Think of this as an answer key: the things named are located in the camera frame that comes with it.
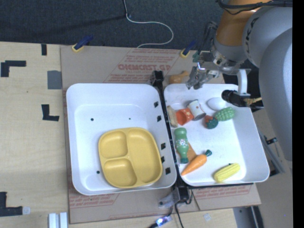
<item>cardboard box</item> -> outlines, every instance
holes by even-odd
[[[75,190],[71,178],[66,91],[76,83],[147,83],[154,70],[163,71],[165,76],[163,84],[166,86],[171,75],[179,75],[183,71],[190,73],[195,66],[192,62],[194,52],[191,51],[187,58],[181,58],[179,50],[84,47],[83,50],[75,53],[70,46],[62,46],[60,53],[70,223],[167,214],[169,209],[159,208],[159,200],[169,195],[171,188],[94,196],[85,196]],[[186,82],[187,77],[182,77],[181,81]],[[210,83],[220,84],[224,81],[219,77]],[[193,194],[195,201],[180,206],[180,212],[225,209],[261,203],[255,184],[193,189]]]

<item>wooden table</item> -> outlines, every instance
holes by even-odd
[[[60,45],[0,42],[0,61],[25,60],[0,78],[0,191],[7,192],[7,207],[30,207],[29,215],[0,217],[0,227],[47,227],[49,213],[68,212],[67,166],[61,89],[48,89],[47,71],[61,71]],[[44,121],[41,105],[59,121]],[[182,213],[185,227],[236,228],[233,209]],[[165,225],[181,227],[177,215]],[[149,227],[159,217],[130,218],[85,224],[80,227]]]

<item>orange carrot toy tip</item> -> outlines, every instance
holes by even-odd
[[[210,150],[207,150],[205,154],[198,154],[182,171],[181,175],[184,176],[204,165],[207,162],[207,156],[210,155],[212,155]]]

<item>toy bottle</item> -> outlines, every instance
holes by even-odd
[[[183,127],[177,128],[174,131],[175,135],[175,145],[177,152],[181,155],[181,164],[187,164],[189,162],[187,157],[187,152],[189,150],[187,130]]]

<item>yellow plate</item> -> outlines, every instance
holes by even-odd
[[[103,134],[98,143],[105,179],[118,188],[156,182],[162,161],[152,134],[143,128],[122,128]]]

